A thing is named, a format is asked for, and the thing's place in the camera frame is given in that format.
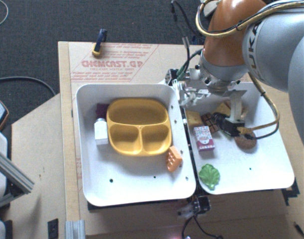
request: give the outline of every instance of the purple and white box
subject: purple and white box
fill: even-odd
[[[194,127],[194,135],[198,151],[215,149],[208,126]]]

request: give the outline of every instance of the white cable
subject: white cable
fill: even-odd
[[[9,8],[8,8],[7,4],[6,4],[4,1],[0,0],[0,2],[6,7],[6,16],[5,16],[5,17],[3,18],[3,20],[0,22],[0,25],[1,25],[1,24],[3,24],[3,23],[5,22],[5,20],[8,18]]]

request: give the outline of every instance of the yellow plate compartment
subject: yellow plate compartment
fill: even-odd
[[[107,109],[106,122],[110,144],[120,154],[153,156],[171,146],[167,109],[155,99],[117,99]]]

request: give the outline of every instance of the orange block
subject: orange block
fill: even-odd
[[[176,168],[181,164],[182,157],[174,146],[169,147],[166,155],[167,169],[170,172],[174,172]]]

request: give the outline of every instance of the black floor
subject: black floor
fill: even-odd
[[[108,42],[182,43],[170,13],[171,0],[2,1],[9,16],[0,25],[0,77],[34,77],[49,84],[55,93],[59,93],[58,41],[92,42],[99,29],[105,28]],[[194,26],[199,0],[177,1]],[[0,21],[4,15],[0,3]],[[10,112],[8,124],[51,97],[47,88],[35,82],[0,83],[0,99]]]

